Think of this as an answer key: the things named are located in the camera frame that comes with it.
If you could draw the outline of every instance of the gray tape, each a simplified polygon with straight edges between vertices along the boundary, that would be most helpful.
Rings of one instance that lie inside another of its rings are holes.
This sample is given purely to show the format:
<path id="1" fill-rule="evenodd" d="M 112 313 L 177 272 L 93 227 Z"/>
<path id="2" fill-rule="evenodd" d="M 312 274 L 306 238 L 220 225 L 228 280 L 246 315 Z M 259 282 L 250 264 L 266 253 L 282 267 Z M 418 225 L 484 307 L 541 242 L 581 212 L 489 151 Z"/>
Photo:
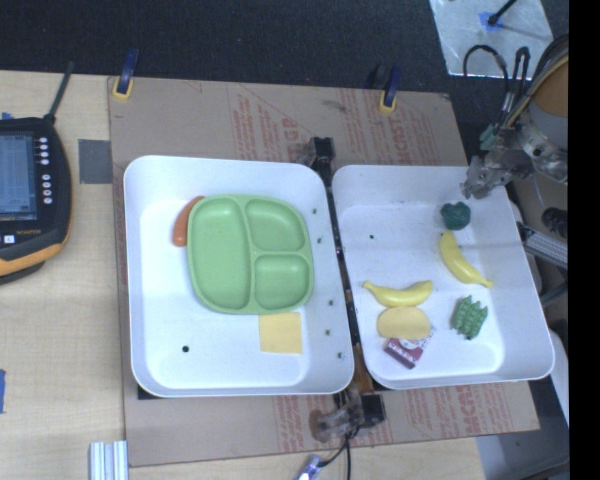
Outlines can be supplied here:
<path id="1" fill-rule="evenodd" d="M 111 143 L 78 139 L 81 184 L 108 184 L 112 180 Z"/>

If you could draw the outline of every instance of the wooden table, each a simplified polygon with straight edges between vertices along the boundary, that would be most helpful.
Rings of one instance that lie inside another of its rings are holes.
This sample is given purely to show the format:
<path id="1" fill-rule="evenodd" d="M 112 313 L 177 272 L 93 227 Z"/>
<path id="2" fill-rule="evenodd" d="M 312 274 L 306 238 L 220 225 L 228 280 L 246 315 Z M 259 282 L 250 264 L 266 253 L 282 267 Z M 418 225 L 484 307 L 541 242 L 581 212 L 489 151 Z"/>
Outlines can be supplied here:
<path id="1" fill-rule="evenodd" d="M 0 71 L 0 114 L 42 117 L 62 75 Z M 65 249 L 0 287 L 0 478 L 86 479 L 92 442 L 124 440 L 112 191 L 80 184 L 78 142 L 109 140 L 107 77 L 73 75 L 57 113 L 74 183 Z M 352 478 L 483 478 L 473 438 L 352 450 Z M 132 468 L 131 479 L 295 478 L 307 454 Z M 346 477 L 339 458 L 321 480 Z"/>

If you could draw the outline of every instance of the white tray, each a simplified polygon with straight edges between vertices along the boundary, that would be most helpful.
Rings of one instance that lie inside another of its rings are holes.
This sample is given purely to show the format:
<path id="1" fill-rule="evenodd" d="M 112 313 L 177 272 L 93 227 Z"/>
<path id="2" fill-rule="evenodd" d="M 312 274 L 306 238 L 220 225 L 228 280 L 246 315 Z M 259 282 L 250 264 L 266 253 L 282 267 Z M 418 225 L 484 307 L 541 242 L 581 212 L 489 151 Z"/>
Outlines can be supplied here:
<path id="1" fill-rule="evenodd" d="M 261 352 L 257 315 L 217 313 L 194 295 L 186 248 L 171 243 L 173 223 L 194 197 L 229 193 L 282 199 L 306 221 L 314 287 L 296 310 L 302 354 Z M 146 156 L 125 171 L 124 204 L 131 364 L 143 389 L 161 397 L 286 395 L 335 393 L 349 384 L 354 363 L 342 281 L 324 185 L 314 171 Z"/>
<path id="2" fill-rule="evenodd" d="M 346 166 L 333 179 L 344 257 L 369 373 L 390 389 L 425 388 L 542 378 L 554 350 L 506 190 L 464 199 L 466 167 Z M 442 263 L 440 208 L 464 201 L 468 227 L 455 231 L 465 257 L 494 281 L 487 289 L 465 285 Z M 434 290 L 420 307 L 435 327 L 415 368 L 382 350 L 376 330 L 383 307 L 362 288 L 406 287 L 430 279 Z M 472 295 L 488 306 L 478 337 L 467 340 L 450 326 L 456 302 Z"/>

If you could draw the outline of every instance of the black wire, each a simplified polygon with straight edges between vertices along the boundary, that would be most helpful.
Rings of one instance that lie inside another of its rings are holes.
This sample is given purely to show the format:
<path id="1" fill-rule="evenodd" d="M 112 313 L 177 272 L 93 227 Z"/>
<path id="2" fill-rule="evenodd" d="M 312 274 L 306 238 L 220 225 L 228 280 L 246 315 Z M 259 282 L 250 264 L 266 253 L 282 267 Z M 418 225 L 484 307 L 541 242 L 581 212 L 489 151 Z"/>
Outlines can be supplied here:
<path id="1" fill-rule="evenodd" d="M 62 100 L 62 96 L 64 95 L 64 91 L 67 88 L 69 78 L 71 77 L 71 73 L 73 73 L 73 68 L 75 67 L 75 65 L 76 63 L 74 61 L 69 61 L 69 65 L 67 66 L 64 76 L 62 77 L 62 81 L 60 82 L 60 87 L 58 88 L 56 97 L 53 100 L 53 103 L 51 104 L 49 112 L 44 116 L 44 118 L 48 121 L 51 121 L 52 124 L 56 121 L 56 111 L 60 106 L 60 101 Z"/>
<path id="2" fill-rule="evenodd" d="M 333 395 L 333 399 L 336 403 L 336 406 L 338 408 L 341 408 L 342 406 L 345 405 L 346 399 L 351 400 L 351 393 L 349 392 L 348 389 L 345 389 L 344 391 L 341 391 L 341 392 Z M 351 442 L 350 441 L 356 435 L 358 435 L 359 431 L 360 431 L 360 427 L 358 426 L 355 429 L 347 432 L 344 435 L 344 442 L 342 443 L 342 446 L 338 449 L 338 451 L 335 454 L 333 454 L 330 458 L 320 461 L 317 464 L 317 466 L 320 468 L 324 468 L 324 467 L 328 466 L 334 460 L 336 460 L 344 450 L 346 450 L 346 452 L 347 452 L 347 480 L 349 480 L 351 478 Z"/>
<path id="3" fill-rule="evenodd" d="M 520 59 L 522 57 L 524 57 L 524 61 L 522 63 L 522 73 L 520 74 L 520 82 L 518 85 L 516 99 L 519 99 L 524 94 L 524 86 L 527 79 L 527 70 L 529 69 L 529 59 L 531 58 L 531 53 L 529 52 L 529 48 L 527 48 L 526 46 L 519 48 L 516 52 L 516 64 L 513 70 L 513 80 L 518 79 L 518 69 L 520 67 Z"/>
<path id="4" fill-rule="evenodd" d="M 509 73 L 507 72 L 507 63 L 504 61 L 502 56 L 498 53 L 495 48 L 487 44 L 476 44 L 469 48 L 467 53 L 464 55 L 464 59 L 462 61 L 462 73 L 464 76 L 468 76 L 467 73 L 467 63 L 469 62 L 469 56 L 475 52 L 476 50 L 484 50 L 485 52 L 489 52 L 496 59 L 496 63 L 500 67 L 500 71 L 502 71 L 502 75 L 504 77 L 504 93 L 507 94 L 509 92 Z"/>

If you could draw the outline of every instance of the yellow square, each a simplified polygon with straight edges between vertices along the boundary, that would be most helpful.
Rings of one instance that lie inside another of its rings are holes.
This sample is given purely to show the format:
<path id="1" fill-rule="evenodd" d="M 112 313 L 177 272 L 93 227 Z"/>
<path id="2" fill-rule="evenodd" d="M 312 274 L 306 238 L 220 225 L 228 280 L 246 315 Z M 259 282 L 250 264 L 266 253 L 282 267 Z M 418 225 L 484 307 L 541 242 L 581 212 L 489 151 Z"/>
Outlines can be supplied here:
<path id="1" fill-rule="evenodd" d="M 258 315 L 260 351 L 275 354 L 302 354 L 300 313 Z"/>

